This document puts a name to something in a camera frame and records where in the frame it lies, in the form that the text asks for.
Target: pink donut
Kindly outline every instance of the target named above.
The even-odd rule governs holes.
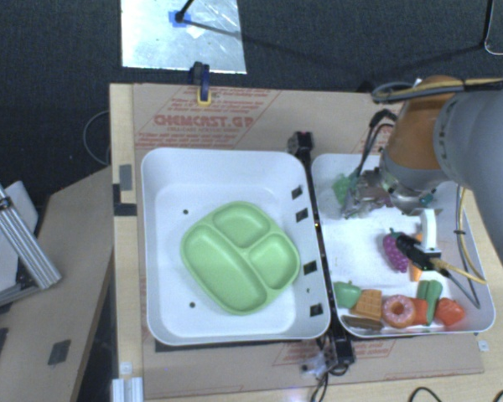
[[[393,295],[382,303],[382,318],[393,327],[408,327],[416,316],[412,300],[404,295]]]

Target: metal plate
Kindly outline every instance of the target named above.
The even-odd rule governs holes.
[[[195,61],[217,73],[246,73],[236,0],[195,0],[190,21],[170,14],[187,0],[122,0],[122,64],[189,70]]]

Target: black carpet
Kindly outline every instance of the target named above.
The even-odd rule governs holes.
[[[503,57],[480,47],[487,0],[237,1],[248,74],[212,75],[213,85],[352,91],[434,74],[503,76]],[[503,0],[490,37],[503,50]],[[4,186],[23,180],[41,205],[100,169],[81,135],[108,108],[111,82],[185,83],[184,72],[122,68],[120,49],[120,0],[0,0]],[[89,141],[104,157],[107,120]]]

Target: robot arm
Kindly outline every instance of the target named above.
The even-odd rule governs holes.
[[[382,153],[380,178],[407,214],[445,180],[471,189],[503,264],[503,88],[407,101]]]

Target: green plate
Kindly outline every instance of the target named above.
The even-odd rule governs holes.
[[[194,224],[181,257],[200,286],[222,308],[250,314],[289,286],[300,268],[298,250],[257,206],[223,205]]]

